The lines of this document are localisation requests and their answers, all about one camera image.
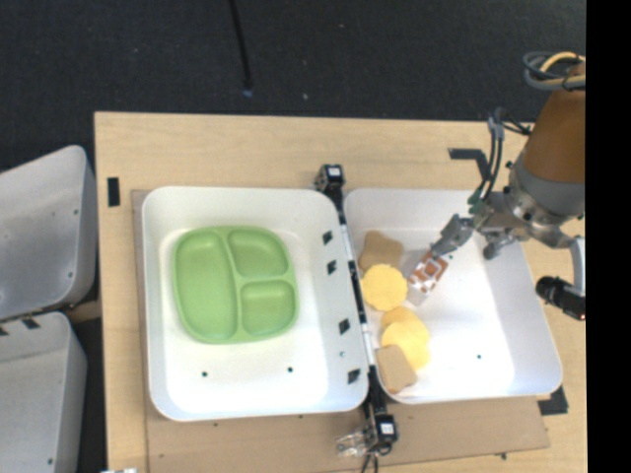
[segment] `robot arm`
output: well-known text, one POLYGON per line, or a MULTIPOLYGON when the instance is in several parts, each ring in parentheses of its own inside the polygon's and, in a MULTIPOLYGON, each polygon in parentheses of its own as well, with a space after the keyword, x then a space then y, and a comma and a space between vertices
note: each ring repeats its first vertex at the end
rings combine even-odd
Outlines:
POLYGON ((502 108, 489 117, 490 170, 469 198, 471 218, 454 215, 431 245, 438 258, 466 243, 473 232, 487 241, 484 256, 497 257, 503 246, 535 238, 551 248, 568 248, 574 261, 574 285, 552 277, 537 283, 539 295, 578 319, 585 319, 585 239, 561 230, 585 213, 586 59, 570 52, 534 52, 524 57, 526 81, 552 92, 530 132, 502 108), (563 74, 553 70, 570 63, 563 74), (509 184, 493 191, 502 160, 504 129, 528 136, 511 167, 509 184))

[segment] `green plate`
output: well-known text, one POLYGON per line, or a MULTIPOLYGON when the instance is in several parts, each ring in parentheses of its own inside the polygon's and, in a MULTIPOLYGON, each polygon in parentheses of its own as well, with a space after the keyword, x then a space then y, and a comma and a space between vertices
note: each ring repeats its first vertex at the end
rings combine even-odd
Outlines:
POLYGON ((206 343, 263 340, 298 315, 298 286, 283 241, 249 226, 190 231, 175 244, 175 303, 191 336, 206 343))

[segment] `black carpet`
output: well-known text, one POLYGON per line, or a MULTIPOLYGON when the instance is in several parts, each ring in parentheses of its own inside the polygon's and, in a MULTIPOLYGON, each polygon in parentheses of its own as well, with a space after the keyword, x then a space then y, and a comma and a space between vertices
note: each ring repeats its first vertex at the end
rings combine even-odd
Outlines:
MULTIPOLYGON (((69 144, 94 164, 97 110, 534 120, 523 54, 586 47, 587 0, 0 0, 0 171, 69 144)), ((86 472, 100 327, 78 330, 86 472)))

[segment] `wooden board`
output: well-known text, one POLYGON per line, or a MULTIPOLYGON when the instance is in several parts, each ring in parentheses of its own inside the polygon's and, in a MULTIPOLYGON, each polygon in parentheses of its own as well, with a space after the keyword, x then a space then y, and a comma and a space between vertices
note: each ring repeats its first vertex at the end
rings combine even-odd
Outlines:
MULTIPOLYGON (((340 163, 347 189, 369 186, 471 189, 474 162, 450 160, 448 148, 487 151, 484 123, 385 121, 264 116, 98 113, 101 299, 104 315, 107 449, 110 468, 140 471, 332 471, 357 468, 339 459, 334 438, 361 422, 357 412, 178 424, 146 398, 138 314, 133 190, 162 185, 308 187, 323 163, 340 163), (120 204, 108 205, 117 178, 120 204)), ((523 141, 507 141, 514 159, 523 141)), ((503 175, 498 183, 504 183, 503 175)), ((573 223, 568 233, 581 233, 573 223)), ((534 279, 571 279, 569 253, 526 243, 534 279)), ((382 459, 385 471, 587 471, 585 324, 558 310, 546 313, 564 364, 570 414, 542 421, 532 398, 428 405, 392 405, 402 438, 382 459), (392 466, 511 450, 496 456, 392 466)))

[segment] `white bin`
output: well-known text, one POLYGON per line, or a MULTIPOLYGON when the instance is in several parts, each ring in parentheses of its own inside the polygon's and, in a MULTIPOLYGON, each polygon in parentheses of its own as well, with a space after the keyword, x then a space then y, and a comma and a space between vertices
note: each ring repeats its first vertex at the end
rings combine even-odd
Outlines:
POLYGON ((87 360, 55 310, 90 291, 96 249, 95 178, 83 149, 0 174, 3 473, 76 471, 87 360))
MULTIPOLYGON (((143 203, 143 257, 152 400, 181 421, 349 410, 367 393, 367 352, 379 347, 379 313, 367 306, 362 334, 349 256, 367 231, 404 245, 411 269, 453 213, 466 214, 466 192, 357 190, 345 202, 349 237, 324 195, 312 190, 163 187, 143 203), (179 320, 172 283, 175 241, 202 227, 266 228, 285 242, 295 265, 300 316, 273 339, 210 345, 179 320), (330 243, 322 235, 330 232, 330 243), (328 275, 327 263, 337 270, 328 275), (350 329, 340 334, 339 323, 350 329), (355 383, 348 373, 360 370, 355 383)), ((419 404, 547 394, 561 365, 522 248, 485 261, 475 237, 454 255, 433 296, 417 309, 432 336, 433 361, 419 381, 391 396, 419 404)))

